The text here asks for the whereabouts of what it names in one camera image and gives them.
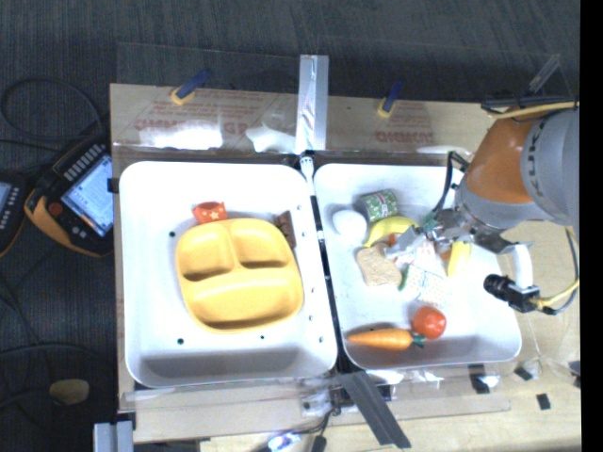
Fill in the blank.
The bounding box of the tan bread slice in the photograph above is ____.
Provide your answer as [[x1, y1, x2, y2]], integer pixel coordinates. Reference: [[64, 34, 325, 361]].
[[354, 243, 403, 288]]

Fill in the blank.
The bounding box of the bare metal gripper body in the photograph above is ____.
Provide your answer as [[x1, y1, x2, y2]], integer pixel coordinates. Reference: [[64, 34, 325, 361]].
[[422, 207, 478, 250]]

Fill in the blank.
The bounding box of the orange carrot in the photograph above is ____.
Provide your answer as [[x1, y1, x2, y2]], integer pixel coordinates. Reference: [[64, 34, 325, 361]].
[[345, 327, 428, 352]]

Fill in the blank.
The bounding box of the white plastic tray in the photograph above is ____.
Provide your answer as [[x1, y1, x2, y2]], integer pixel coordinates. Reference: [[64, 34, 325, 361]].
[[312, 162, 524, 372], [118, 159, 339, 390]]

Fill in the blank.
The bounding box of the white dotted carton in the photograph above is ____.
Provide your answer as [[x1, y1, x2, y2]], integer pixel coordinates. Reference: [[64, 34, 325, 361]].
[[399, 263, 448, 308]]

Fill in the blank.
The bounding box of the yellow divided plate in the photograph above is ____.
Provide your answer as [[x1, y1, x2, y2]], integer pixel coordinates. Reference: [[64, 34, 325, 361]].
[[174, 217, 305, 334]]

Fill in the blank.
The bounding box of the brown chocolate bar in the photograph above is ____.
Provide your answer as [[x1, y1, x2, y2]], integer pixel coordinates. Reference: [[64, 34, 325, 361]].
[[273, 210, 299, 250]]

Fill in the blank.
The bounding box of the orange tomato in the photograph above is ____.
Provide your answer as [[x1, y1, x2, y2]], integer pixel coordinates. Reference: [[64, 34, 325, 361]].
[[410, 304, 448, 341]]

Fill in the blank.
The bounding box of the black cylinder on white bracket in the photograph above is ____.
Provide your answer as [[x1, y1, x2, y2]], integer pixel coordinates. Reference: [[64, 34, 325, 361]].
[[482, 242, 541, 315]]

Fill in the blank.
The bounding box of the brown cardboard board red print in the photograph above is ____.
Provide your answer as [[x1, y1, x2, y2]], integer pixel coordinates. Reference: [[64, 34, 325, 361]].
[[108, 82, 513, 444]]

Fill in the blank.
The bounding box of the yellow-brown oval object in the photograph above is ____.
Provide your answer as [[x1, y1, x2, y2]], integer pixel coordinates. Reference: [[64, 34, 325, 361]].
[[48, 378, 91, 406]]

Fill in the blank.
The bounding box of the white egg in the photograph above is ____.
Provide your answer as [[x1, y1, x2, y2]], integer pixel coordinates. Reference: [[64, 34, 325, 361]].
[[331, 208, 369, 240]]

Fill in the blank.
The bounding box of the white and pink packet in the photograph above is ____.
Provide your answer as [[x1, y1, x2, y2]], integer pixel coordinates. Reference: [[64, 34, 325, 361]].
[[408, 239, 443, 273]]

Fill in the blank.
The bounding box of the green and white can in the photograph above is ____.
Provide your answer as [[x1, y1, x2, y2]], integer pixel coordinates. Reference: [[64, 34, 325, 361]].
[[359, 188, 399, 221]]

